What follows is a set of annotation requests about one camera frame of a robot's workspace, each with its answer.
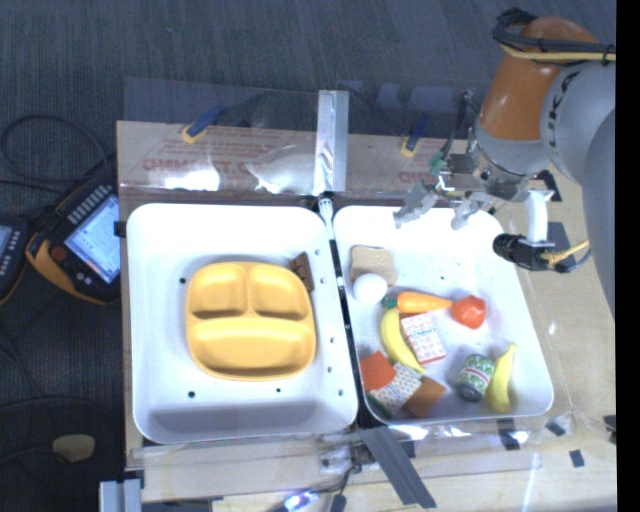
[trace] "toy banana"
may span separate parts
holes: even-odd
[[[413,368],[418,373],[424,373],[424,368],[420,366],[413,355],[411,347],[402,338],[400,332],[400,311],[397,307],[387,309],[380,321],[380,336],[382,343],[391,359],[409,368]]]
[[[511,343],[507,351],[495,360],[495,371],[487,388],[487,400],[496,411],[506,413],[511,410],[509,400],[509,379],[513,369],[513,354],[516,346]]]

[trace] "table surface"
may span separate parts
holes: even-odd
[[[144,156],[144,147],[162,137],[163,125],[122,122],[118,126],[119,178]],[[374,144],[386,145],[389,137]],[[437,147],[434,141],[431,147]],[[464,148],[456,141],[454,151]],[[578,186],[553,172],[562,201],[548,203],[549,220],[561,222],[572,243],[586,238]],[[147,194],[120,188],[121,219],[150,201],[180,201],[184,194]],[[505,232],[526,232],[522,204],[496,212]],[[123,244],[123,331],[126,448],[131,469],[144,470],[144,503],[212,499],[211,510],[269,511],[296,490],[331,487],[339,473],[323,471],[314,440],[252,441],[246,446],[146,446],[131,407],[131,337],[127,295],[127,254]],[[615,430],[605,418],[616,414],[615,321],[591,260],[569,274],[518,269],[525,297],[550,367],[556,401],[551,411],[559,429],[527,432],[518,450],[495,436],[466,441],[441,438],[416,444],[414,467],[438,510],[615,510],[617,449]],[[329,510],[332,492],[305,510]],[[419,509],[405,506],[377,464],[351,474],[344,489],[348,511]]]

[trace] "multimeter screen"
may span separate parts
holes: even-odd
[[[8,226],[0,226],[0,254],[2,254],[4,248],[7,246],[10,236],[11,228]]]
[[[106,283],[120,274],[120,240],[114,233],[118,218],[118,198],[111,195],[64,242]]]

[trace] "multimeter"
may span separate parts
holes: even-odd
[[[119,203],[115,179],[97,176],[38,219],[27,260],[46,279],[83,300],[120,297]]]
[[[26,220],[0,214],[0,304],[9,298],[22,277],[28,240]]]

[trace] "yellow divided plate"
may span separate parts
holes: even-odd
[[[187,291],[191,357],[215,377],[269,380],[305,370],[316,352],[309,293],[291,270],[254,262],[214,263]]]

